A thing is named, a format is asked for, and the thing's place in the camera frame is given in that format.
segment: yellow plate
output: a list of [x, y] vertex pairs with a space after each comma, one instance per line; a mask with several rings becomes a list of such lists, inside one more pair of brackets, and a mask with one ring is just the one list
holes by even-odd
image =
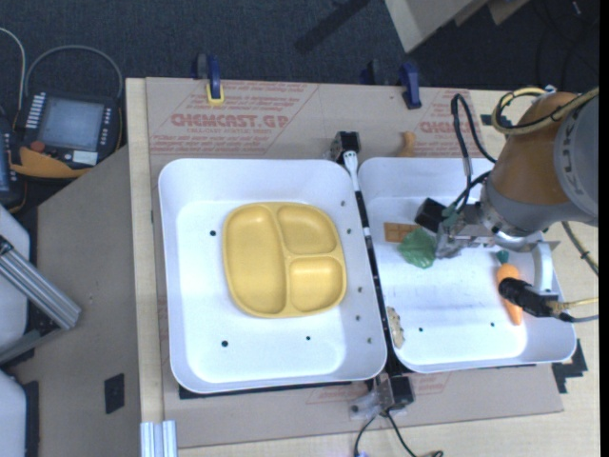
[[336, 227], [310, 205], [266, 202], [233, 210], [223, 228], [223, 257], [230, 295], [252, 315], [320, 313], [346, 291]]

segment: toy carrot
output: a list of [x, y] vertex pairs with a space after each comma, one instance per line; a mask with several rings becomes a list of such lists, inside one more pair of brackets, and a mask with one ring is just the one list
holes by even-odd
[[[497, 269], [497, 286], [501, 281], [505, 278], [515, 278], [520, 279], [520, 273], [518, 268], [513, 264], [509, 264], [508, 260], [508, 252], [506, 250], [500, 250], [497, 253], [497, 258], [501, 262], [499, 269]], [[502, 298], [505, 307], [507, 308], [507, 312], [510, 315], [510, 319], [514, 325], [520, 325], [522, 323], [522, 308], [518, 305], [514, 305], [512, 302]]]

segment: yellow clamp pad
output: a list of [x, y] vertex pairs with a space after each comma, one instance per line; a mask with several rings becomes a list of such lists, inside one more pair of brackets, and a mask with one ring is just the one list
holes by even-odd
[[225, 102], [225, 88], [222, 85], [220, 85], [220, 98], [214, 98], [213, 96], [211, 96], [211, 86], [209, 85], [209, 83], [206, 84], [206, 91], [207, 101], [211, 105], [222, 105]]
[[71, 169], [65, 163], [26, 147], [19, 148], [21, 165], [10, 164], [10, 168], [24, 176], [47, 179], [73, 179], [85, 174], [90, 168]]

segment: table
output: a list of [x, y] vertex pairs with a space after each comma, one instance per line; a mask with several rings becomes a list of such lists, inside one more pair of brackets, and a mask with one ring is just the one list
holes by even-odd
[[[79, 327], [57, 338], [52, 344], [38, 348], [33, 359], [13, 370], [22, 383], [30, 380], [40, 382], [40, 455], [43, 457], [109, 455], [115, 454], [118, 448], [124, 455], [136, 455], [139, 422], [162, 422], [172, 410], [164, 394], [162, 369], [161, 345], [166, 334], [162, 332], [163, 324], [159, 325], [158, 316], [155, 226], [151, 222], [154, 186], [150, 178], [154, 168], [150, 167], [147, 92], [154, 87], [167, 87], [167, 95], [170, 96], [178, 81], [181, 80], [128, 79], [128, 146], [40, 208], [39, 268], [84, 308]], [[388, 137], [385, 142], [391, 144], [389, 149], [399, 147], [400, 135], [395, 127], [392, 126], [392, 129], [388, 125], [391, 119], [383, 121], [379, 117], [389, 116], [384, 113], [388, 110], [403, 113], [400, 89], [323, 85], [316, 92], [325, 93], [328, 100], [336, 96], [336, 100], [345, 100], [352, 108], [345, 114], [343, 107], [332, 106], [330, 100], [327, 108], [322, 107], [322, 110], [333, 109], [335, 117], [322, 115], [311, 118], [329, 124], [324, 132], [327, 137], [331, 137], [335, 128], [339, 127], [337, 124], [350, 129], [353, 124], [348, 116], [366, 115], [369, 113], [368, 107], [374, 107], [382, 113], [369, 117], [367, 123], [360, 121], [360, 129], [378, 130], [381, 135], [384, 134], [383, 137]], [[435, 96], [436, 92], [422, 89], [423, 101]], [[491, 110], [501, 93], [470, 91], [470, 95], [480, 113], [483, 109]], [[489, 128], [482, 127], [482, 132], [487, 147], [497, 152], [502, 139]], [[274, 142], [274, 145], [278, 148], [281, 141]], [[583, 243], [598, 257], [598, 230], [586, 226], [574, 227]], [[554, 252], [554, 261], [567, 298], [597, 293], [598, 279], [583, 262], [576, 262], [577, 253], [562, 230], [553, 227], [546, 237], [560, 240]], [[62, 255], [56, 255], [58, 246], [62, 249]], [[96, 254], [94, 256], [91, 256], [92, 249]], [[410, 424], [403, 430], [405, 441], [420, 455], [440, 448], [453, 456], [526, 455], [533, 452], [599, 455], [598, 322], [578, 326], [577, 334], [588, 371], [581, 378], [568, 380], [568, 393], [559, 397], [559, 406], [563, 407], [563, 411], [556, 407], [556, 397], [550, 394], [548, 402], [542, 406], [553, 409], [546, 414], [492, 420], [473, 416], [472, 421], [443, 425]], [[514, 377], [522, 374], [520, 369], [513, 370]], [[105, 382], [117, 374], [124, 375], [124, 405], [107, 413], [103, 411], [103, 388]], [[546, 392], [542, 386], [531, 389], [524, 385], [523, 394], [531, 393], [531, 399], [535, 399], [536, 394]], [[463, 412], [473, 410], [467, 402], [475, 400], [477, 389], [483, 390], [470, 388], [469, 393], [460, 396], [462, 400], [457, 398], [463, 401]], [[499, 406], [519, 396], [516, 393], [514, 396], [494, 394], [492, 388], [484, 394]], [[247, 427], [256, 428], [261, 420], [258, 414], [250, 413], [243, 424], [243, 420], [240, 420], [243, 415], [235, 413], [231, 405], [216, 405], [220, 409], [227, 407], [228, 412], [195, 411], [189, 422], [202, 431], [206, 427], [217, 428], [218, 433], [227, 431], [235, 422], [241, 422], [240, 425], [245, 427], [236, 427], [235, 431], [246, 433]], [[346, 414], [346, 404], [341, 401], [326, 408], [327, 411], [343, 408]], [[454, 405], [451, 407], [451, 411], [458, 409]], [[412, 407], [409, 411], [411, 415], [424, 418], [424, 408]], [[218, 415], [223, 415], [224, 419], [220, 421], [214, 418]], [[410, 416], [406, 415], [402, 421], [407, 422], [408, 418]], [[322, 435], [311, 433], [315, 429], [313, 423], [312, 427], [288, 425], [289, 438], [274, 437], [258, 442], [242, 441], [232, 445], [217, 442], [204, 447], [185, 448], [180, 445], [179, 439], [180, 455], [346, 456], [352, 453], [355, 432], [363, 424], [349, 422], [344, 417], [342, 425], [346, 425], [348, 430], [323, 432], [326, 434]], [[361, 441], [360, 450], [365, 450], [371, 456], [400, 455], [403, 452], [393, 430], [384, 421], [370, 427]]]

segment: orange carrot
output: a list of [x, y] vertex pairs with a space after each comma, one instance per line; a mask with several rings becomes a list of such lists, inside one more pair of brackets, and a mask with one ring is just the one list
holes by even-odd
[[[509, 263], [501, 264], [500, 268], [497, 270], [497, 283], [503, 281], [505, 278], [515, 278], [520, 279], [520, 273], [516, 266]], [[502, 298], [505, 307], [507, 308], [507, 312], [512, 319], [512, 323], [514, 325], [520, 325], [522, 323], [522, 308], [518, 305], [514, 305], [512, 302]]]

